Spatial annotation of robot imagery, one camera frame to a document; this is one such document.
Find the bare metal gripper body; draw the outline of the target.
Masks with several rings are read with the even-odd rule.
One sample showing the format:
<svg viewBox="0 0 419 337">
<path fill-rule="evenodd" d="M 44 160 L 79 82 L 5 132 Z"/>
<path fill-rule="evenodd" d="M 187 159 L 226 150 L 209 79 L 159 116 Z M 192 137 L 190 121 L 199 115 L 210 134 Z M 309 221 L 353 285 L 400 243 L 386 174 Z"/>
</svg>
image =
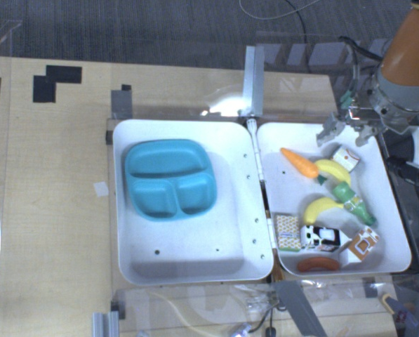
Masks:
<svg viewBox="0 0 419 337">
<path fill-rule="evenodd" d="M 347 110 L 346 122 L 363 134 L 377 134 L 385 130 L 403 134 L 419 115 L 419 110 L 399 106 L 377 89 L 345 94 L 344 109 Z"/>
</svg>

